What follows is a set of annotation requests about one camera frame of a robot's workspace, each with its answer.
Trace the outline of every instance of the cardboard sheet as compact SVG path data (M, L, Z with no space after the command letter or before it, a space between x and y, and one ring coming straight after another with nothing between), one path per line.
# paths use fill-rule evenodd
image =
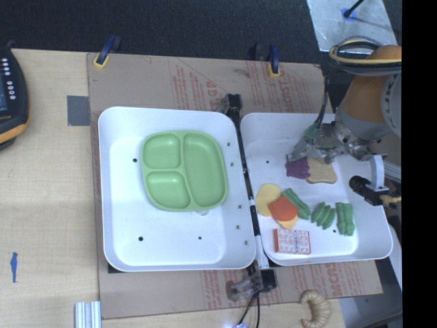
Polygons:
M267 63L110 54L102 70L87 58L91 143L98 245L101 312L104 319L244 307L227 298L226 286L247 277L246 270L120 273L103 252L98 154L99 115L112 106L215 111L226 94L240 94L242 115L250 112L316 113L323 99L323 76L313 64L280 64L272 78ZM299 301L315 288L328 298L380 294L374 261L275 267L277 288L262 305Z

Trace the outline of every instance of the gray tape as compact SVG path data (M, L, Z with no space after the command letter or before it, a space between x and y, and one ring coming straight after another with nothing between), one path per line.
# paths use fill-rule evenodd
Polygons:
M89 126L88 96L67 96L68 126Z

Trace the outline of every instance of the white tray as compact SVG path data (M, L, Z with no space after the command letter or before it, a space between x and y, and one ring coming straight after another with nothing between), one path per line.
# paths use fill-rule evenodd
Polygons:
M383 207L372 206L349 187L353 175L371 180L369 163L350 155L338 156L333 163L337 174L334 184L309 184L286 176L286 154L293 150L316 117L317 114L291 113L250 113L243 117L241 132L254 197L263 184L274 183L283 190L291 187L311 210L319 202L331 206L335 202L351 203L355 233L339 235L335 232L336 222L323 230L310 221L298 220L294 229L309 231L311 254L279 254L274 251L273 238L273 230L279 224L272 217L258 214L264 251L273 262L283 266L385 258L391 253L393 239ZM333 119L333 114L326 114L324 122Z
M158 210L148 200L139 162L143 140L192 130L219 144L227 170L226 200L204 212ZM234 123L204 111L111 107L98 121L103 241L121 271L241 269L255 258L255 239Z

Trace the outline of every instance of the green divided plate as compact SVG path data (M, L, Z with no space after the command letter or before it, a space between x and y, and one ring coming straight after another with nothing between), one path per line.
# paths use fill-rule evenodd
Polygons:
M207 210L227 197L225 162L217 142L199 131L148 136L141 149L145 192L159 209Z

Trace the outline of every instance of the black device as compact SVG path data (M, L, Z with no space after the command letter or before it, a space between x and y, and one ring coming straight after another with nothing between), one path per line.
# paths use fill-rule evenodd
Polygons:
M0 150L14 143L30 119L30 98L11 44L0 48Z

